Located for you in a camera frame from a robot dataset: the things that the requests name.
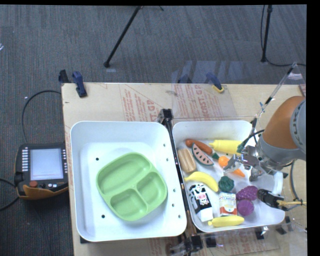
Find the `yellow bottle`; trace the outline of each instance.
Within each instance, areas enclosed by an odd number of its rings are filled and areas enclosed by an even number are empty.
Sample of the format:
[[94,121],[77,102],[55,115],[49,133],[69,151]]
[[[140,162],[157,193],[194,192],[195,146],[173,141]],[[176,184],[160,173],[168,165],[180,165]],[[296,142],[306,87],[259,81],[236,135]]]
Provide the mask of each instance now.
[[238,145],[241,144],[242,141],[239,140],[229,140],[229,139],[216,139],[214,142],[209,143],[209,145],[218,152],[223,152],[226,154],[237,154]]

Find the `handheld controller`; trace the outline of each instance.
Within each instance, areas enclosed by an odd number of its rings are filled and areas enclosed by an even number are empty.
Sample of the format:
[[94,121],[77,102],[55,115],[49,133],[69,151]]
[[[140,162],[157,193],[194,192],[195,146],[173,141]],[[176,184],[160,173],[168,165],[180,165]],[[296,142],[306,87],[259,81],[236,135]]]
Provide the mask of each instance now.
[[23,144],[15,160],[14,184],[26,200],[53,197],[68,190],[65,143]]

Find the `blue clamp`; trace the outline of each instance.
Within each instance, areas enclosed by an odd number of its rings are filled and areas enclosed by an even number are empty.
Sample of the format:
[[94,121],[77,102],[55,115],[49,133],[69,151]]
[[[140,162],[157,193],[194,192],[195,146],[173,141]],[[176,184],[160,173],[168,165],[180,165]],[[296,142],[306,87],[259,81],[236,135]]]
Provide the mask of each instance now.
[[221,85],[219,79],[213,73],[208,72],[205,76],[209,81],[213,82],[212,88],[215,89],[218,93],[222,93],[225,90]]
[[79,71],[74,71],[72,73],[73,82],[77,84],[76,92],[78,93],[79,97],[87,96],[87,92],[84,85],[84,80],[82,78],[82,75]]

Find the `green plate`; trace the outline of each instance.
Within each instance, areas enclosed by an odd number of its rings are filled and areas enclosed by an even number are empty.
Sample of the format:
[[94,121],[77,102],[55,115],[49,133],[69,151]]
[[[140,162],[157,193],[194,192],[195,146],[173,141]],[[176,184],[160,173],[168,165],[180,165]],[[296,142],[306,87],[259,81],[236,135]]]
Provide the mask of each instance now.
[[101,168],[96,187],[110,209],[125,221],[149,214],[168,194],[159,171],[137,152],[124,154]]

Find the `sausage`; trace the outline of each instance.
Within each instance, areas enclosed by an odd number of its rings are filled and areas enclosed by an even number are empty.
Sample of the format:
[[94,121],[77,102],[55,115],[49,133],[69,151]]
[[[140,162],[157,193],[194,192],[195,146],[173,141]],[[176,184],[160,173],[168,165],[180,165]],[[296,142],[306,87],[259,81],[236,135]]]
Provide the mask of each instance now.
[[196,144],[199,149],[201,149],[203,152],[205,152],[207,155],[211,155],[213,153],[213,149],[208,146],[207,144],[204,144],[203,142],[199,141],[199,140],[195,140],[195,139],[191,139],[191,138],[187,138],[185,140],[185,145],[189,148],[192,147],[192,144]]

